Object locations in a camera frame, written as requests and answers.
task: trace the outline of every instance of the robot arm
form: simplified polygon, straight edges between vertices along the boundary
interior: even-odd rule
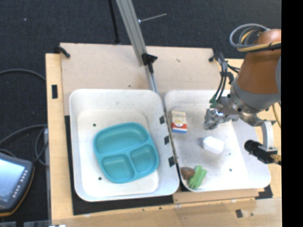
[[[232,38],[238,32],[241,35],[238,44],[235,44]],[[253,37],[256,37],[254,42],[248,44]],[[230,93],[221,96],[224,88],[220,94],[218,89],[210,100],[212,104],[206,111],[204,128],[213,130],[220,123],[240,118],[251,126],[261,126],[263,132],[263,144],[248,142],[246,150],[250,152],[252,149],[260,149],[275,155],[271,130],[275,121],[264,121],[258,118],[257,113],[281,102],[281,30],[256,24],[243,25],[231,33],[230,42],[247,54],[237,77],[231,83]],[[214,58],[222,67],[220,88],[226,82],[229,65],[221,53],[215,54]],[[265,162],[270,163],[272,160],[267,159]]]

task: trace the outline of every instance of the white block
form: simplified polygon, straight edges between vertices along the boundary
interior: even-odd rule
[[[212,136],[202,138],[202,148],[219,155],[224,148],[224,141],[214,138]]]

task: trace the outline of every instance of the wooden table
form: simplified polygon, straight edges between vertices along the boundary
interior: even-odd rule
[[[132,54],[131,46],[69,43],[62,43],[61,46],[71,53],[72,61],[62,54],[48,53],[45,57],[53,224],[100,226],[102,221],[104,226],[177,227],[195,226],[201,221],[207,221],[207,226],[212,226],[211,224],[227,226],[226,223],[229,221],[244,226],[259,226],[265,221],[269,221],[273,225],[282,223],[281,166],[276,164],[268,165],[272,177],[270,187],[273,198],[256,200],[255,197],[258,197],[259,192],[264,189],[205,193],[178,190],[173,194],[173,204],[74,215],[64,122],[64,116],[68,113],[68,95],[77,87],[94,87],[94,81],[98,81],[97,73],[104,74],[104,67],[112,66],[114,66],[115,72],[104,75],[107,82],[102,84],[102,88],[148,89],[149,85],[144,79],[138,80],[136,77],[129,79],[125,76],[126,71],[131,74],[141,73],[138,72],[138,65]],[[150,54],[159,57],[154,64],[154,69],[160,94],[163,95],[172,89],[215,89],[217,87],[218,65],[215,64],[215,69],[210,68],[207,71],[204,71],[205,68],[201,66],[203,61],[208,61],[208,58],[212,56],[212,49],[147,47],[147,50]],[[228,59],[228,61],[235,67],[240,67],[242,63],[242,60],[238,59]],[[87,77],[93,81],[91,84],[86,85]],[[114,78],[117,77],[119,77],[118,86],[113,84]],[[54,86],[57,88],[57,95],[53,94]],[[276,110],[280,117],[280,107],[276,106]],[[273,108],[260,113],[259,117],[267,120],[276,119]],[[275,146],[280,153],[281,128],[277,123],[273,128]],[[256,128],[256,131],[262,142],[261,129]],[[242,210],[242,217],[239,217],[239,210]]]

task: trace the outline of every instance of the aluminum extrusion bar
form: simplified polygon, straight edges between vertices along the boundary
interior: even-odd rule
[[[145,42],[141,33],[132,0],[116,0],[128,36],[133,45],[139,65],[143,65],[142,54],[146,53]]]

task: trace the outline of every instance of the black floor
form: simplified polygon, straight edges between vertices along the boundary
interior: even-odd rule
[[[166,16],[141,23],[146,45],[203,47],[243,58],[231,47],[236,27],[256,23],[281,28],[282,0],[132,0],[139,19]],[[118,38],[130,44],[115,0]],[[60,42],[112,44],[116,36],[108,0],[0,0],[0,140],[27,126],[47,123],[45,53]],[[15,135],[0,145],[27,160],[35,158],[42,128]],[[45,166],[37,162],[30,191],[18,210],[2,222],[45,220]]]

